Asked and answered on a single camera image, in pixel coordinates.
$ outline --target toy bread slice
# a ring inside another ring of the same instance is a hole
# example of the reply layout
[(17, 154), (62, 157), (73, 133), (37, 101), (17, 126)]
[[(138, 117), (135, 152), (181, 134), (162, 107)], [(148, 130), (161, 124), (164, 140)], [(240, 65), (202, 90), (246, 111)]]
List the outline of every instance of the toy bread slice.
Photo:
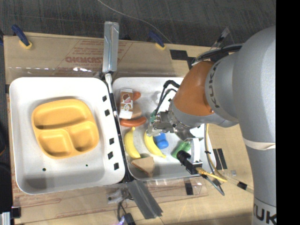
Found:
[(141, 169), (149, 177), (153, 176), (153, 171), (154, 171), (153, 157), (143, 157), (143, 158), (135, 159), (131, 162), (131, 164), (137, 167), (138, 169)]

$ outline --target dark floor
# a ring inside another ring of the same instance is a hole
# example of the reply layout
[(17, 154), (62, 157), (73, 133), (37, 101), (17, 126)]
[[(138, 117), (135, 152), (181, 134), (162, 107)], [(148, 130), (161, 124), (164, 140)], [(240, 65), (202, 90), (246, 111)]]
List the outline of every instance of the dark floor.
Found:
[[(120, 38), (212, 46), (224, 28), (234, 43), (276, 24), (276, 0), (0, 0), (0, 29), (102, 38), (104, 22), (118, 22)], [(0, 129), (8, 146), (3, 49), (0, 49)], [(0, 213), (10, 206), (8, 149), (0, 156)]]

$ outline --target black hole in bin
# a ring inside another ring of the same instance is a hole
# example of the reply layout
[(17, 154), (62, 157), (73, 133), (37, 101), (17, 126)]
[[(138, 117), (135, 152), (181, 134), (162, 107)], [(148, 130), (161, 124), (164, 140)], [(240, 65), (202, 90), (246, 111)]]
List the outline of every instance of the black hole in bin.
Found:
[(109, 113), (109, 110), (105, 110), (105, 116), (108, 116), (110, 113)]
[(117, 169), (119, 168), (119, 163), (115, 163), (115, 164), (113, 165), (113, 167), (114, 167), (115, 170), (117, 170)]
[(108, 159), (111, 159), (113, 157), (113, 152), (110, 152), (109, 154), (107, 154)]

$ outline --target toy banana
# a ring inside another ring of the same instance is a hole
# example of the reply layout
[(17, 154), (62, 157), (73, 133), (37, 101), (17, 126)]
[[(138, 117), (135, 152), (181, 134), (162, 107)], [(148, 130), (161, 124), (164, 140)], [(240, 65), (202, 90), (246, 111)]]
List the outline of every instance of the toy banana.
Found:
[(144, 134), (144, 141), (146, 144), (147, 149), (150, 153), (161, 156), (163, 158), (166, 158), (166, 155), (161, 152), (161, 150), (157, 147), (157, 145), (153, 141), (153, 136), (149, 137), (147, 136), (147, 133)]
[(128, 153), (128, 155), (131, 158), (141, 158), (141, 155), (136, 150), (135, 145), (133, 143), (133, 131), (135, 130), (135, 127), (132, 127), (129, 132), (125, 134), (124, 137), (124, 145), (125, 145), (125, 151)]

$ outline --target white cable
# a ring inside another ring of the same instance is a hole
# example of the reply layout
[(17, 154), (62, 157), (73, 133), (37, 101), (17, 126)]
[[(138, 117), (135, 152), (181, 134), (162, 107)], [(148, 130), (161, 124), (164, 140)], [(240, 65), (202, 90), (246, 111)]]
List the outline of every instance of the white cable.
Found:
[(132, 17), (132, 16), (130, 16), (130, 15), (127, 15), (127, 14), (125, 14), (125, 13), (122, 13), (122, 12), (119, 12), (118, 10), (116, 10), (116, 9), (113, 9), (112, 7), (110, 7), (110, 6), (108, 6), (108, 5), (106, 5), (103, 1), (101, 1), (101, 0), (97, 0), (98, 2), (100, 2), (103, 6), (105, 6), (105, 7), (107, 7), (107, 8), (109, 8), (110, 10), (112, 10), (112, 11), (114, 11), (114, 12), (116, 12), (116, 13), (119, 13), (119, 14), (121, 14), (121, 15), (123, 15), (123, 16), (126, 16), (126, 17), (129, 17), (129, 18), (132, 18), (132, 19), (136, 19), (136, 20), (138, 20), (138, 21), (141, 21), (141, 22), (143, 22), (143, 23), (146, 23), (146, 24), (148, 24), (149, 26), (151, 26), (151, 27), (153, 27), (156, 31), (158, 31), (169, 43), (171, 43), (172, 44), (172, 42), (158, 29), (158, 28), (156, 28), (154, 25), (152, 25), (151, 23), (149, 23), (149, 22), (147, 22), (147, 21), (145, 21), (145, 20), (142, 20), (142, 19), (139, 19), (139, 18), (136, 18), (136, 17)]

